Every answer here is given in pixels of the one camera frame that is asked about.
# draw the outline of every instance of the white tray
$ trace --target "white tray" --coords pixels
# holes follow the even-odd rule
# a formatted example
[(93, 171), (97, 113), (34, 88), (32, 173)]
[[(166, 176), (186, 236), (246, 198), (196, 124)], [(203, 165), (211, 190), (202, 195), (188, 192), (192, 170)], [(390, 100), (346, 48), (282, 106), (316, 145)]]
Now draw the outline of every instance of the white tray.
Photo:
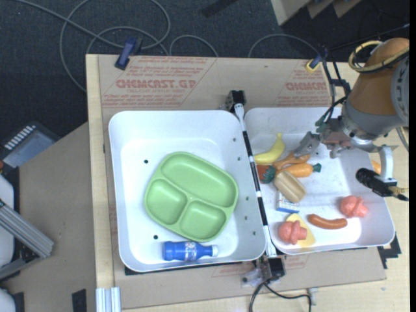
[[(254, 182), (238, 119), (222, 110), (125, 111), (109, 124), (116, 191), (119, 251), (123, 263), (137, 272), (254, 260), (266, 239)], [(239, 198), (223, 232), (211, 242), (218, 257), (193, 263), (165, 261), (165, 241), (184, 241), (153, 221), (143, 197), (158, 164), (175, 151), (197, 155), (229, 173)]]
[[(256, 108), (249, 110), (245, 120), (253, 153), (270, 149), (277, 133), (283, 133), (286, 145), (281, 159), (299, 146), (299, 142), (308, 131), (316, 130), (315, 122), (323, 115), (326, 108)], [(395, 236), (395, 228), (385, 200), (364, 187), (356, 179), (360, 168), (372, 169), (370, 157), (362, 150), (353, 149), (342, 152), (339, 158), (331, 159), (326, 146), (320, 145), (308, 161), (320, 163), (322, 171), (300, 178), (307, 190), (306, 197), (300, 202), (299, 215), (307, 223), (308, 214), (315, 213), (324, 218), (345, 217), (339, 210), (342, 197), (348, 195), (362, 196), (369, 212), (365, 218), (348, 219), (343, 229), (327, 230), (313, 225), (316, 243), (308, 248), (287, 244), (277, 235), (278, 226), (285, 221), (288, 214), (276, 210), (277, 190), (274, 185), (261, 184), (266, 215), (272, 242), (285, 254), (303, 254), (362, 248), (389, 244)]]

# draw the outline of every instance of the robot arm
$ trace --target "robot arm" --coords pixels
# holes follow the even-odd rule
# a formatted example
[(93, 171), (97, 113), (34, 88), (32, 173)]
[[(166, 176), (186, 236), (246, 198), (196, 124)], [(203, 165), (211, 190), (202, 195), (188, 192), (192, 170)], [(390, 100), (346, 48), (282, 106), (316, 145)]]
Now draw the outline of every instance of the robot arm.
[(330, 108), (317, 122), (317, 133), (308, 132), (294, 154), (311, 153), (320, 143), (331, 150), (331, 158), (352, 148), (378, 152), (381, 174), (359, 170), (357, 179), (379, 195), (403, 200), (392, 178), (395, 147), (376, 146), (373, 141), (394, 128), (409, 125), (410, 43), (405, 38), (369, 43), (376, 47), (364, 67), (355, 63), (355, 56), (366, 44), (359, 46), (349, 59), (350, 66), (360, 75), (351, 93), (333, 105), (343, 105), (341, 115), (325, 120)]

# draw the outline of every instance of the white bottle cap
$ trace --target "white bottle cap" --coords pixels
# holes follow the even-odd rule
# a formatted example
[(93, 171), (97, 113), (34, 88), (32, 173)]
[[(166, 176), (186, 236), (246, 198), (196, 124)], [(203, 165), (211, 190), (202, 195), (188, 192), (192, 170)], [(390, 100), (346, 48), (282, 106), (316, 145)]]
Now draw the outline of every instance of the white bottle cap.
[(217, 245), (212, 245), (211, 246), (213, 248), (213, 257), (217, 257), (218, 256), (218, 246)]

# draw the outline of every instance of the black floor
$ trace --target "black floor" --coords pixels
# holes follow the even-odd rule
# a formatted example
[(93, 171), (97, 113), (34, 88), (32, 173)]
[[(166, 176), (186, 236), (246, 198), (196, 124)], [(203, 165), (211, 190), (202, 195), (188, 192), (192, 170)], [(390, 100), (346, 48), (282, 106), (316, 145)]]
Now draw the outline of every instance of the black floor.
[[(39, 8), (14, 0), (0, 0), (0, 140), (35, 120), (63, 137), (86, 122), (86, 95), (68, 76), (60, 58), (79, 85), (85, 87), (85, 53), (92, 37), (64, 21), (84, 0), (26, 0)], [(220, 57), (247, 57), (260, 38), (274, 33), (289, 34), (315, 47), (334, 50), (337, 61), (346, 61), (361, 38), (401, 27), (410, 21), (410, 0), (363, 0), (338, 18), (328, 7), (315, 19), (305, 8), (280, 27), (270, 0), (156, 0), (168, 14), (171, 27), (162, 44), (169, 50), (178, 36), (189, 34), (208, 41)], [(93, 33), (112, 27), (136, 27), (161, 39), (168, 24), (163, 12), (150, 0), (91, 0), (74, 12), (71, 20)], [(130, 30), (112, 30), (103, 35), (122, 44)], [(409, 38), (409, 28), (381, 35)], [(144, 45), (154, 43), (143, 35)], [(92, 53), (117, 54), (120, 49), (96, 42)], [(164, 55), (157, 46), (143, 52)], [(175, 43), (173, 55), (213, 56), (204, 43), (183, 39)], [(253, 52), (256, 58), (310, 59), (306, 45), (282, 38), (264, 41)]]

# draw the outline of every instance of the light wood surface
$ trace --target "light wood surface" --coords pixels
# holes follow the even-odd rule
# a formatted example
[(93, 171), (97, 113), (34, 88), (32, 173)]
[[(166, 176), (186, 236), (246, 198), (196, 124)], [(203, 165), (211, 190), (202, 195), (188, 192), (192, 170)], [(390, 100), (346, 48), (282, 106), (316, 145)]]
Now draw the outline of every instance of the light wood surface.
[[(87, 56), (88, 73), (88, 108), (91, 142), (92, 191), (94, 207), (94, 235), (96, 244), (97, 287), (109, 288), (114, 285), (112, 267), (111, 239), (109, 214), (106, 209), (107, 183), (105, 178), (105, 159), (103, 154), (103, 130), (101, 121), (101, 98), (99, 93), (98, 60), (96, 55)], [(347, 64), (339, 64), (341, 76), (351, 85), (357, 73)], [(409, 155), (401, 144), (397, 134), (392, 131), (382, 140), (386, 144), (396, 144), (394, 151), (394, 175), (401, 187), (408, 187)], [(388, 259), (387, 279), (370, 283), (340, 285), (319, 288), (316, 299), (317, 306), (313, 311), (385, 311), (403, 312), (410, 310), (410, 252), (409, 252), (409, 203), (394, 198), (387, 199), (402, 254), (397, 259)], [(162, 305), (141, 309), (129, 309), (129, 312), (158, 311), (247, 311), (250, 296), (207, 300), (175, 305)], [(255, 300), (255, 311), (307, 311), (306, 299), (283, 300), (273, 294), (260, 294)]]

